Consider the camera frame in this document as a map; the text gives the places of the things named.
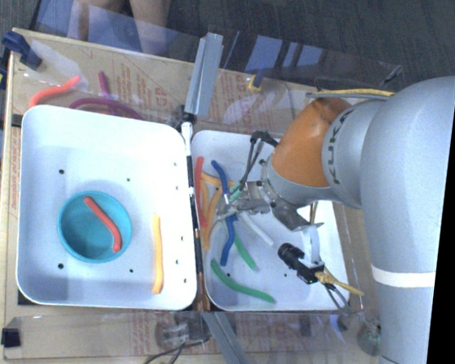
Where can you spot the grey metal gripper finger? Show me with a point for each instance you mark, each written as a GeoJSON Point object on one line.
{"type": "Point", "coordinates": [224, 208]}
{"type": "Point", "coordinates": [238, 212]}

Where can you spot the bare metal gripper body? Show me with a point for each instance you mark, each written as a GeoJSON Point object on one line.
{"type": "Point", "coordinates": [259, 199]}

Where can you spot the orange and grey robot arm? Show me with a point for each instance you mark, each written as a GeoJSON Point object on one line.
{"type": "Point", "coordinates": [398, 188]}

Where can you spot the white foam tube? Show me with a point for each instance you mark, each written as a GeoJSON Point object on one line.
{"type": "Point", "coordinates": [258, 231]}

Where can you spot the blue foam tube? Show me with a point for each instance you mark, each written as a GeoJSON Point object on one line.
{"type": "Point", "coordinates": [227, 246]}

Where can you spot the red foam tube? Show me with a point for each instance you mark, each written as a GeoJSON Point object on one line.
{"type": "Point", "coordinates": [199, 182]}
{"type": "Point", "coordinates": [104, 220]}
{"type": "Point", "coordinates": [50, 91]}

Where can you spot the green foam tube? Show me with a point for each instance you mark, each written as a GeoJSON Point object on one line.
{"type": "Point", "coordinates": [245, 254]}
{"type": "Point", "coordinates": [240, 288]}

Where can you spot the thin black and white rod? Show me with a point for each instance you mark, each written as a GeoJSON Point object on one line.
{"type": "Point", "coordinates": [190, 169]}

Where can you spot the white plastic tray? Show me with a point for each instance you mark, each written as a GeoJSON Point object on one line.
{"type": "Point", "coordinates": [292, 294]}
{"type": "Point", "coordinates": [104, 151]}

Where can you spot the brown cardboard board, red print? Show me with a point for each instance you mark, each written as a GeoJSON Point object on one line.
{"type": "Point", "coordinates": [157, 83]}

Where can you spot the blue bowl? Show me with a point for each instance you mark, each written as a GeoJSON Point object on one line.
{"type": "Point", "coordinates": [78, 233]}

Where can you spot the purple foam tube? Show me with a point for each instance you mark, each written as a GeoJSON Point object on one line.
{"type": "Point", "coordinates": [106, 102]}
{"type": "Point", "coordinates": [104, 83]}

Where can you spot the black cylinder on white bracket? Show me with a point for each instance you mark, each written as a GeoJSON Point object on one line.
{"type": "Point", "coordinates": [296, 259]}

